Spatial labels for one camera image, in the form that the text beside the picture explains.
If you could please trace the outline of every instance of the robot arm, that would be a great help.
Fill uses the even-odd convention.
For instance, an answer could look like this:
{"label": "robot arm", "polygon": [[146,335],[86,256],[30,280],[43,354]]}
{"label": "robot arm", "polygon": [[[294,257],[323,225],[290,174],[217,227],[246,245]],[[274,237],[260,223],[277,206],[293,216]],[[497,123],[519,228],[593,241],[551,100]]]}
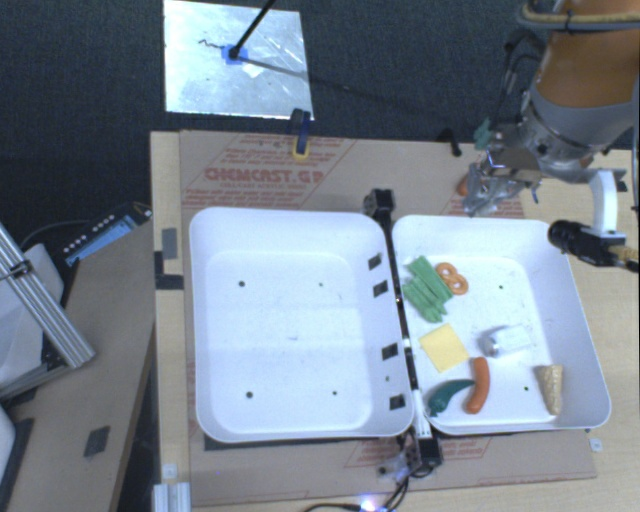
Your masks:
{"label": "robot arm", "polygon": [[610,250],[626,241],[616,231],[617,183],[625,171],[589,165],[596,153],[635,125],[637,213],[640,0],[567,0],[559,11],[535,13],[526,5],[520,14],[524,24],[560,30],[549,37],[517,121],[489,127],[486,156],[469,170],[465,211],[471,216],[491,213],[525,188],[535,198],[543,175],[589,183],[593,225],[559,221],[550,229],[550,241],[593,265],[627,265],[637,271],[637,253],[627,264],[619,250]]}

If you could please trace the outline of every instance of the black post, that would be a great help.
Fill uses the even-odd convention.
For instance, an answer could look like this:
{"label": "black post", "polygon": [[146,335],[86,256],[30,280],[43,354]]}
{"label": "black post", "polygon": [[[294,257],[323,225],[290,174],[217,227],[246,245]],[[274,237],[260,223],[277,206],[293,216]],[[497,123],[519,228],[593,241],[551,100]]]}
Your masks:
{"label": "black post", "polygon": [[240,38],[240,41],[238,41],[238,44],[236,44],[233,48],[229,50],[229,57],[231,59],[236,60],[238,58],[238,55],[240,53],[240,48],[242,48],[242,45],[244,45],[244,43],[247,42],[247,39],[251,37],[251,34],[260,24],[260,22],[262,21],[262,18],[266,16],[266,14],[269,12],[269,10],[273,7],[273,4],[275,3],[276,3],[276,0],[267,0],[267,3],[260,11],[260,14],[258,14],[258,16],[256,16],[256,19],[253,20],[253,23],[251,23],[247,31]]}

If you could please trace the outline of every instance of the plastic tray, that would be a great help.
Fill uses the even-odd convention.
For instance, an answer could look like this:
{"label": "plastic tray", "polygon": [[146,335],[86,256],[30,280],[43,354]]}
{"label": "plastic tray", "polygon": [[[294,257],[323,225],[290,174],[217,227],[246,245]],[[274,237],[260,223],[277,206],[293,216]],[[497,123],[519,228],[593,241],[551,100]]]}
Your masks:
{"label": "plastic tray", "polygon": [[190,226],[196,412],[222,442],[380,437],[414,409],[370,218],[210,208]]}
{"label": "plastic tray", "polygon": [[[401,279],[420,255],[432,264],[452,263],[469,282],[466,295],[445,307],[449,323],[471,357],[483,355],[479,341],[491,329],[522,325],[530,350],[487,358],[491,389],[476,415],[464,412],[469,392],[454,395],[447,410],[430,418],[452,435],[591,428],[605,423],[611,403],[567,257],[547,241],[548,226],[533,220],[408,216],[393,230]],[[472,378],[462,363],[438,373],[418,342],[441,324],[427,323],[409,304],[407,322],[421,390],[428,399],[439,384]],[[564,365],[563,408],[547,412],[535,368]]]}

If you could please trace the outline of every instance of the metal sheet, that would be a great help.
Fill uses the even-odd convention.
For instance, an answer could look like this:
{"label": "metal sheet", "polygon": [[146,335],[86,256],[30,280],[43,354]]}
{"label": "metal sheet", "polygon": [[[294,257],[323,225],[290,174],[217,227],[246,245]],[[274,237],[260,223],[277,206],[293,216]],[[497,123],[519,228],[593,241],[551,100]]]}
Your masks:
{"label": "metal sheet", "polygon": [[271,10],[251,35],[247,59],[228,64],[234,45],[260,12],[165,0],[165,92],[169,112],[287,119],[313,115],[298,12]]}

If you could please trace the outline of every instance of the yellow square block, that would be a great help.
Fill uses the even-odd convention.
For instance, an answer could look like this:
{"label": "yellow square block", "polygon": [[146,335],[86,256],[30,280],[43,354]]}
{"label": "yellow square block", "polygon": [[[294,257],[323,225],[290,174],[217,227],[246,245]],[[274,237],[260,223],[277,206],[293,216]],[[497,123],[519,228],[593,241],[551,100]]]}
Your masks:
{"label": "yellow square block", "polygon": [[467,349],[449,324],[425,334],[420,345],[440,373],[469,359]]}

